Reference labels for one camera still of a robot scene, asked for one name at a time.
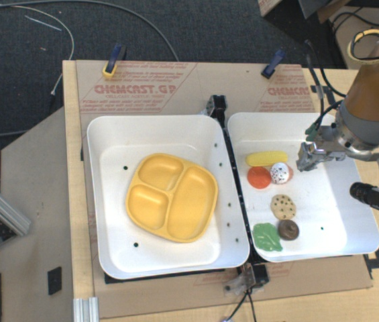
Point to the yellow divided plate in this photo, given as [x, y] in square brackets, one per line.
[175, 196]

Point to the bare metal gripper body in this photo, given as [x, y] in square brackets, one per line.
[347, 142]

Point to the thin black rod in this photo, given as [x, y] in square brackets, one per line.
[236, 179]

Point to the yellow corn cob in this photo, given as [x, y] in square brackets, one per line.
[265, 158]

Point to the brown cardboard board red print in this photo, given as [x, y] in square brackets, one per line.
[162, 89]

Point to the white plastic tray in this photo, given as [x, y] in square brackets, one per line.
[115, 193]
[330, 206]

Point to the green lettuce leaf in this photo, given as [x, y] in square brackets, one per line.
[266, 237]

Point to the brown chocolate doughnut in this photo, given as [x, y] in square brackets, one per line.
[288, 230]

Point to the white speckled doughnut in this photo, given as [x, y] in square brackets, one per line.
[280, 173]

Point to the black cylinder on white bracket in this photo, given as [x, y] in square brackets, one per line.
[375, 196]

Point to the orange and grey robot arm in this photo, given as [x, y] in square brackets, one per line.
[370, 92]

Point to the orange round toy food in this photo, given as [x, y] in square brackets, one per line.
[259, 177]

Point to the beige chocolate chip biscuit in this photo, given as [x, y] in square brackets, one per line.
[283, 207]

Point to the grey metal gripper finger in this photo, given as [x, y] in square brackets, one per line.
[304, 159]
[320, 156]

